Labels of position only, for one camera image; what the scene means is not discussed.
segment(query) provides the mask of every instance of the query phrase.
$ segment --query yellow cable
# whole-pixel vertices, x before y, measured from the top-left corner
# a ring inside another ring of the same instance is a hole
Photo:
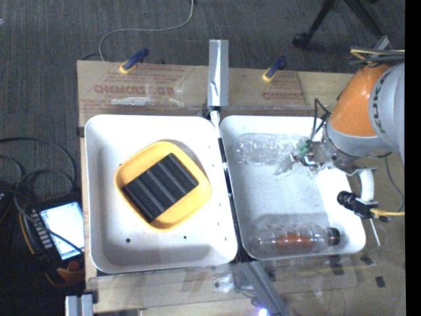
[[[386,216],[395,216],[395,217],[402,217],[405,215],[405,212],[387,212],[382,211],[381,209],[372,208],[370,210],[371,213],[374,214],[375,217],[386,217]]]

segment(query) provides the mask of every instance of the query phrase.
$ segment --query plastic bottle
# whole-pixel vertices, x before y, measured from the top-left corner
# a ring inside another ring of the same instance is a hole
[[[338,245],[341,236],[334,227],[307,223],[258,229],[249,240],[256,256],[277,256],[318,253]]]

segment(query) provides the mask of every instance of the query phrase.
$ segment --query bottle cap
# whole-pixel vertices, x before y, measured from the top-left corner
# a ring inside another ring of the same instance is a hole
[[[341,234],[335,227],[328,228],[328,245],[336,246],[341,241]]]

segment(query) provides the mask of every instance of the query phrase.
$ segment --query white cable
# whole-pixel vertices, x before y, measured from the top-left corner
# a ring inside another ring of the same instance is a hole
[[[190,0],[190,3],[191,3],[191,7],[190,7],[190,15],[189,15],[189,17],[187,18],[186,21],[184,21],[183,23],[181,23],[181,24],[179,24],[177,26],[167,27],[167,28],[159,28],[159,29],[121,28],[121,29],[113,30],[113,31],[105,34],[101,38],[101,41],[99,42],[99,47],[98,47],[99,56],[101,57],[101,60],[104,61],[104,56],[103,56],[103,52],[102,52],[102,49],[101,49],[102,44],[103,44],[104,40],[107,37],[109,37],[111,34],[118,33],[118,32],[127,32],[127,31],[130,31],[130,32],[164,32],[164,31],[167,31],[167,30],[174,30],[174,29],[177,29],[177,28],[181,28],[182,26],[185,26],[190,21],[192,15],[193,15],[194,0]]]

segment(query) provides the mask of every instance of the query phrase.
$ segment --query yellow and black object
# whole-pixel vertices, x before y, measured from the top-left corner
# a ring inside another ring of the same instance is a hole
[[[57,199],[27,203],[19,214],[31,254],[49,282],[58,288],[85,279],[80,200],[80,193],[69,192]]]
[[[204,172],[167,141],[148,145],[122,163],[114,185],[147,226],[159,231],[178,226],[211,197]]]

